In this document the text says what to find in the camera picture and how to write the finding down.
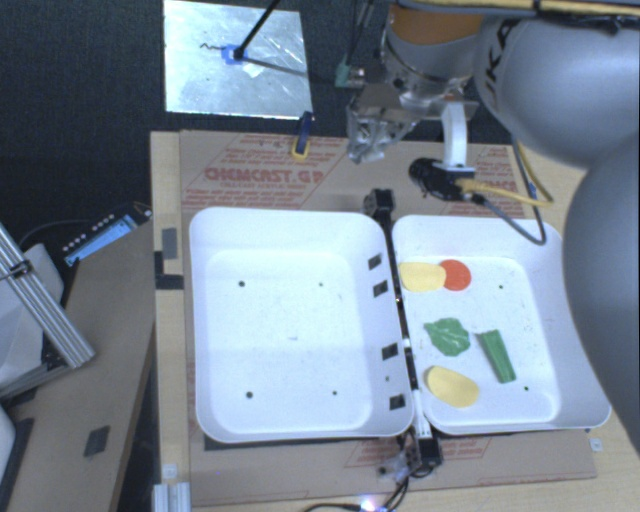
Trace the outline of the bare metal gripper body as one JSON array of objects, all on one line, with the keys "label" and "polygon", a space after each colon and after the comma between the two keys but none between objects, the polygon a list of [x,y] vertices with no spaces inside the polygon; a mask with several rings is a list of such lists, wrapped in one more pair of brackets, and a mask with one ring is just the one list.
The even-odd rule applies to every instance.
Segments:
[{"label": "bare metal gripper body", "polygon": [[369,81],[351,78],[347,87],[354,92],[346,108],[349,134],[373,134],[386,126],[391,133],[410,131],[421,121],[438,121],[449,106],[459,106],[467,120],[479,103],[464,97],[466,80],[441,79],[429,75],[395,75]]}]

